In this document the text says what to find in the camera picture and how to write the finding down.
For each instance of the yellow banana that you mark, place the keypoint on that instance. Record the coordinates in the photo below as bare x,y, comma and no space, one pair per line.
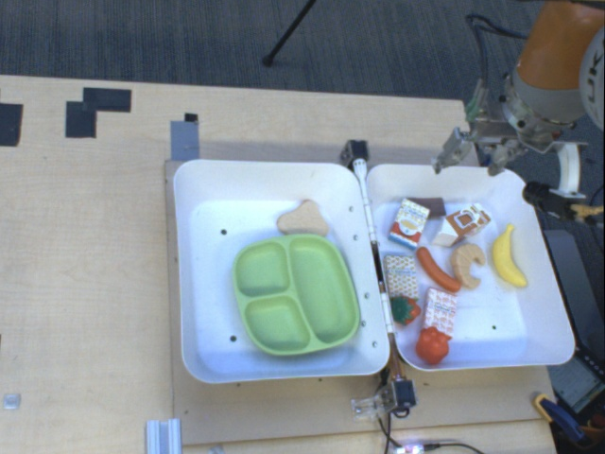
506,260

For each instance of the white plastic tray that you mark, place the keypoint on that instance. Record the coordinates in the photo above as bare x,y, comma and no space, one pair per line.
520,329
212,301

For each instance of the white carton with orange pattern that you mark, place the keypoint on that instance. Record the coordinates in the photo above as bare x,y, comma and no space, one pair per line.
440,311
401,277

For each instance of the white orange and red carton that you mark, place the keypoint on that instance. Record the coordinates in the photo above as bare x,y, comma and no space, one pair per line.
409,222

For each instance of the tan croissant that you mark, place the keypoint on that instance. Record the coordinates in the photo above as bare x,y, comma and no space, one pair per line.
465,265

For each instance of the black cylinder on white bracket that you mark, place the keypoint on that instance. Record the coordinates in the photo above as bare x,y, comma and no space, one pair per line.
568,168

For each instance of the white and brown carton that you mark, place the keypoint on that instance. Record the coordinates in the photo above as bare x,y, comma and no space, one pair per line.
465,224

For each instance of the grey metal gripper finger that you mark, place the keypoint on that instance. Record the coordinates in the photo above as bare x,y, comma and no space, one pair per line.
450,151
502,158

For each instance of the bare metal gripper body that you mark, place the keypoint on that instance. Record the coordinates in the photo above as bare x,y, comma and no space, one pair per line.
496,129

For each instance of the red strawberry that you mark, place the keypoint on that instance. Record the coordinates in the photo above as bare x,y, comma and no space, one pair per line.
404,310

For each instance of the tan bread slice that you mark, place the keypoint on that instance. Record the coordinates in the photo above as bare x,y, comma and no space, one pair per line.
302,220

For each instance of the red bell pepper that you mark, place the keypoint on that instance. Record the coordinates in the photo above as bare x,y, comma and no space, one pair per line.
432,345

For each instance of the black tripod leg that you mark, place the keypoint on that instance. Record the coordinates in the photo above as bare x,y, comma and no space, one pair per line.
302,17

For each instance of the thin black and white rod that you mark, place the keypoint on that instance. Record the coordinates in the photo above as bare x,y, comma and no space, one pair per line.
370,225

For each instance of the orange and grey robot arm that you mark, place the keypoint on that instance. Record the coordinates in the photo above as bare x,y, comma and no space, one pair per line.
553,40

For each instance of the orange sausage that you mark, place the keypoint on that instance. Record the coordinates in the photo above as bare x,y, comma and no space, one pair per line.
437,270

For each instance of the green divided plate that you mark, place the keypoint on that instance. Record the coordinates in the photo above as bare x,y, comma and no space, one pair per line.
312,282

